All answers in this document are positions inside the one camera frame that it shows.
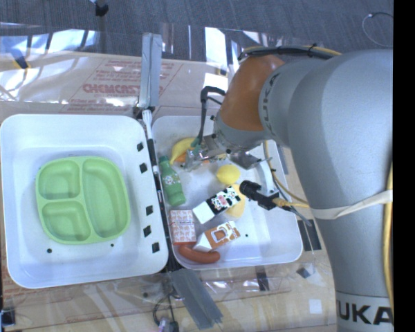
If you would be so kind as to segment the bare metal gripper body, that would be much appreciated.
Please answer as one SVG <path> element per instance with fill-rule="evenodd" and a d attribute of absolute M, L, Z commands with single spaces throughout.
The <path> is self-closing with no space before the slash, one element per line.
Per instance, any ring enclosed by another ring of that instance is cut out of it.
<path fill-rule="evenodd" d="M 212 133 L 204 137 L 197 136 L 195 144 L 196 154 L 200 151 L 206 151 L 211 160 L 232 153 L 230 143 L 220 133 Z"/>

